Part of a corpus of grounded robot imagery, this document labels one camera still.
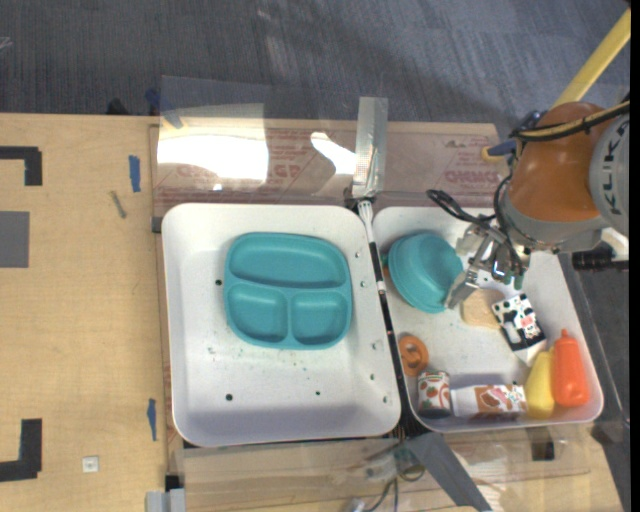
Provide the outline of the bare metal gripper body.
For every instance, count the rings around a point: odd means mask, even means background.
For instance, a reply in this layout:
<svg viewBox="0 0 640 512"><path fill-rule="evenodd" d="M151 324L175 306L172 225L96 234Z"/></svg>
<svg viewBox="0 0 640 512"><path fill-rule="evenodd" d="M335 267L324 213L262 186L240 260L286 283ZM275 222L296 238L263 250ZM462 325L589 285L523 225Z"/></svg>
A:
<svg viewBox="0 0 640 512"><path fill-rule="evenodd" d="M530 249L493 224L470 224L456 252L466 261L465 281L477 281L481 272L495 281L522 281L529 269Z"/></svg>

